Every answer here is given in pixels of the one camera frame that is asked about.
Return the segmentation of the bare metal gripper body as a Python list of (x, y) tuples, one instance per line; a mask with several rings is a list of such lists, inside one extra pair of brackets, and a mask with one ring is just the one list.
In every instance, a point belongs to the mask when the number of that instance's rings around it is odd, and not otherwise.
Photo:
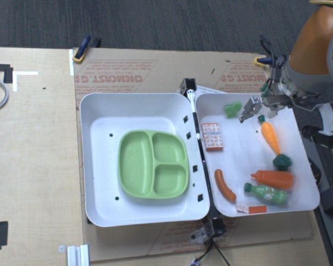
[(319, 95), (308, 93), (292, 83), (265, 83), (262, 86), (262, 103), (270, 110), (281, 110), (284, 107), (298, 107), (304, 110), (315, 110), (321, 106), (317, 101)]

